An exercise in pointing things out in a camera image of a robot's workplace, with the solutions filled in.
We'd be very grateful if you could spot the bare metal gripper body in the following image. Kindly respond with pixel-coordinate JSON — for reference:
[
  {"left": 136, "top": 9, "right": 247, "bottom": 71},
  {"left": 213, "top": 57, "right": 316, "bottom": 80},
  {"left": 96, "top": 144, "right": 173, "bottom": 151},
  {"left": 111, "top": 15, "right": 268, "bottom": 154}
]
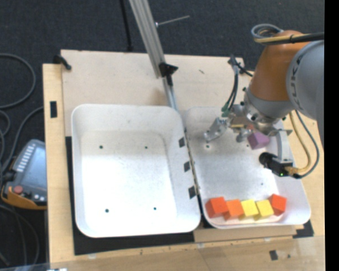
[{"left": 227, "top": 103, "right": 275, "bottom": 134}]

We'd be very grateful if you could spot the purple cube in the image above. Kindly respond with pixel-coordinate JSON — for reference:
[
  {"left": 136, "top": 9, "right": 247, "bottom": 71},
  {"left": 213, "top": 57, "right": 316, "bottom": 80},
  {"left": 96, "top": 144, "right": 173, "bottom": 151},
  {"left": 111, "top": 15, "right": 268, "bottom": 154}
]
[{"left": 247, "top": 131, "right": 271, "bottom": 151}]

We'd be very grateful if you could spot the white plastic tray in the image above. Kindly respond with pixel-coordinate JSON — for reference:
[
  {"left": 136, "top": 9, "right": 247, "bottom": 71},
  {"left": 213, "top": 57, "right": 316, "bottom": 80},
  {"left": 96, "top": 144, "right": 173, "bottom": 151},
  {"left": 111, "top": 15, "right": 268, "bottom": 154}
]
[
  {"left": 183, "top": 106, "right": 312, "bottom": 230},
  {"left": 71, "top": 103, "right": 202, "bottom": 239}
]

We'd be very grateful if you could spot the yellow cube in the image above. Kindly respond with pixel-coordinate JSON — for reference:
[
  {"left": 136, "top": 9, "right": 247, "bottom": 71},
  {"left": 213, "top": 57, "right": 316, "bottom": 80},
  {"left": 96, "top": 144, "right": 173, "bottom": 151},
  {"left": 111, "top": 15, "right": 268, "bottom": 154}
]
[
  {"left": 255, "top": 199, "right": 275, "bottom": 220},
  {"left": 239, "top": 199, "right": 260, "bottom": 220}
]

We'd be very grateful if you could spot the orange cube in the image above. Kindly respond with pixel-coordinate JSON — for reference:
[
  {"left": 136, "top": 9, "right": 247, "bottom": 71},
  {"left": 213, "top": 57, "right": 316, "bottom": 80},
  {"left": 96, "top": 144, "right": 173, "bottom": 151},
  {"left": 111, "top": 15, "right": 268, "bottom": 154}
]
[{"left": 224, "top": 199, "right": 245, "bottom": 221}]

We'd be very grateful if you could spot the red cube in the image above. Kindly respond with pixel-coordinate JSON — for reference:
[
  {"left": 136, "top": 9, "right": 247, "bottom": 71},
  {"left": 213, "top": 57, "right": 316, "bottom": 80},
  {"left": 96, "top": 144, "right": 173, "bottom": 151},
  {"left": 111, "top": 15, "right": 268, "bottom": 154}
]
[
  {"left": 268, "top": 194, "right": 288, "bottom": 216},
  {"left": 205, "top": 196, "right": 229, "bottom": 218}
]

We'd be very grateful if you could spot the pale flat board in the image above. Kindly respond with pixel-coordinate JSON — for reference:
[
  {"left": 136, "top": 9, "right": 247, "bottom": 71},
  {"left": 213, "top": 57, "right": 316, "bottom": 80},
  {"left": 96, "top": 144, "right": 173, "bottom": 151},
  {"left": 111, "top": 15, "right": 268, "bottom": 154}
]
[{"left": 60, "top": 49, "right": 305, "bottom": 243}]

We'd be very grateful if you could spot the black cylinder on white bracket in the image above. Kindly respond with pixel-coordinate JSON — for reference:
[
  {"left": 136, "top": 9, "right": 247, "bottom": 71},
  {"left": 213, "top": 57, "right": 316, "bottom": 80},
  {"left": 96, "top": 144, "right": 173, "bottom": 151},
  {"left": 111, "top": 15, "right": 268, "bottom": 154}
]
[{"left": 258, "top": 129, "right": 296, "bottom": 178}]

